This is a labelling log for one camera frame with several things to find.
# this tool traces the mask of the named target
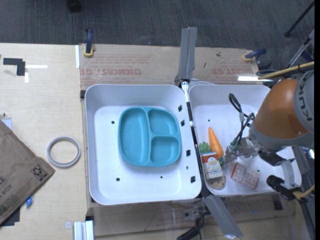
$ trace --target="table surface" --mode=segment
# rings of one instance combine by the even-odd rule
[[[0,113],[12,117],[12,130],[38,157],[46,161],[51,140],[60,136],[75,138],[84,153],[80,70],[76,67],[75,45],[0,43]],[[29,83],[17,76],[17,67],[3,65],[3,58],[23,59],[30,68]],[[68,142],[52,148],[60,163],[71,161],[76,149]],[[87,212],[85,158],[69,168],[55,168],[55,174],[32,195],[32,205],[21,206],[20,221],[0,227],[0,239],[71,240],[68,223],[84,221]],[[239,228],[246,239],[310,239],[298,202],[295,216],[244,221]],[[185,228],[167,231],[97,237],[97,239],[175,239]],[[226,239],[217,225],[206,226],[210,238]]]

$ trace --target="blue divided plate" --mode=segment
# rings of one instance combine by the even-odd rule
[[[171,165],[181,153],[178,121],[164,109],[130,107],[120,116],[118,144],[123,159],[132,165]]]

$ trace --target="green object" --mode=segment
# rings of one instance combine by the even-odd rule
[[[202,143],[199,144],[199,150],[200,150],[201,154],[211,152],[211,148],[210,148],[209,144],[205,141],[203,141]]]

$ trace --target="orange carrot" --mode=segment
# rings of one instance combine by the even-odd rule
[[[211,148],[211,151],[216,151],[216,154],[219,158],[221,158],[224,155],[224,151],[221,147],[221,144],[211,127],[209,127],[208,130],[208,135],[209,135],[209,145]]]

